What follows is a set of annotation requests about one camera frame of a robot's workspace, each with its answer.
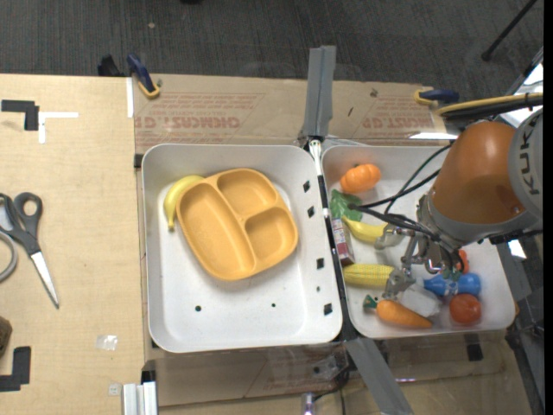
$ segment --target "gray scissors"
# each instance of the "gray scissors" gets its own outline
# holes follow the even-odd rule
[[[25,204],[30,201],[36,205],[32,214],[25,212]],[[55,293],[54,283],[46,266],[46,260],[42,255],[41,247],[38,244],[38,222],[42,215],[42,200],[39,196],[30,192],[19,194],[14,200],[5,194],[0,194],[0,206],[4,205],[10,228],[0,225],[0,231],[8,234],[12,239],[19,242],[27,251],[27,254],[35,263],[44,287],[54,302],[56,308],[60,307],[58,296]]]

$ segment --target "yellow plate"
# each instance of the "yellow plate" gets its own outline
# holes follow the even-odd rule
[[[282,196],[254,169],[231,169],[195,183],[182,193],[176,214],[196,258],[223,280],[269,269],[298,241]]]

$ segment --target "table surface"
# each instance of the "table surface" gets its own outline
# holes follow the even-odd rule
[[[208,87],[206,78],[202,82]],[[40,144],[36,131],[23,129],[22,113],[0,112],[0,192],[42,198],[39,241],[60,299],[57,310],[19,248],[15,272],[0,284],[0,315],[13,327],[0,375],[11,374],[14,348],[30,346],[30,383],[0,393],[2,414],[119,414],[117,386],[140,382],[141,229],[127,84],[121,78],[0,75],[1,99],[33,100],[41,112],[78,113],[48,118]],[[114,348],[99,342],[106,335],[117,337]],[[496,346],[501,367],[493,373],[403,383],[415,413],[530,414],[514,355],[504,341]],[[362,382],[353,380],[343,394],[346,413],[378,412]],[[298,396],[284,396],[160,413],[280,414],[299,412],[299,405]],[[341,413],[340,394],[321,399],[318,412]]]

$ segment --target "dark gray floor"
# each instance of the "dark gray floor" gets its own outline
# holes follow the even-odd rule
[[[538,0],[492,59],[480,58],[529,1],[0,0],[0,73],[97,75],[106,54],[128,73],[125,57],[135,53],[151,73],[305,79],[309,49],[336,45],[336,80],[488,98],[504,95],[543,46]],[[524,352],[516,354],[542,413]]]

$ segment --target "plastic tray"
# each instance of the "plastic tray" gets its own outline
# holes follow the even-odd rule
[[[394,195],[404,185],[412,173],[439,148],[434,146],[350,146],[336,145],[329,148],[323,154],[322,169],[327,185],[328,198],[332,189],[340,190],[340,177],[348,169],[359,163],[374,163],[382,173],[382,178],[375,188],[366,191],[358,197],[364,203],[373,202]],[[446,152],[431,162],[419,177],[412,183],[415,184],[442,166]],[[416,219],[416,205],[420,197],[429,189],[426,186],[398,199],[391,212],[404,214]],[[386,205],[377,207],[379,212],[384,212]],[[369,224],[379,224],[378,219],[363,215],[363,220]],[[358,263],[384,264],[400,266],[400,259],[404,255],[407,239],[395,247],[387,247],[384,250],[375,250],[368,243],[353,239],[353,253]],[[408,336],[444,334],[452,332],[476,332],[482,330],[504,329],[511,325],[515,317],[515,306],[511,290],[499,258],[497,248],[488,240],[481,244],[474,243],[465,247],[470,271],[477,273],[481,281],[481,293],[479,295],[482,305],[482,317],[478,324],[462,326],[450,320],[447,305],[442,306],[439,315],[431,319],[434,325],[431,329],[405,329],[392,326],[379,321],[371,311],[363,310],[363,301],[367,294],[380,296],[381,290],[371,290],[357,286],[346,286],[348,312],[354,327],[360,334],[374,339],[390,339]],[[415,277],[432,278],[422,265],[413,266]]]
[[[336,338],[340,298],[309,153],[288,145],[159,144],[144,154],[142,168],[149,332],[160,348],[192,353]],[[168,231],[162,203],[183,176],[237,168],[271,181],[294,218],[298,242],[270,269],[229,282],[203,269],[182,232]]]
[[[235,281],[280,263],[298,236],[282,196],[261,172],[219,172],[184,191],[176,214],[188,244],[216,278]]]

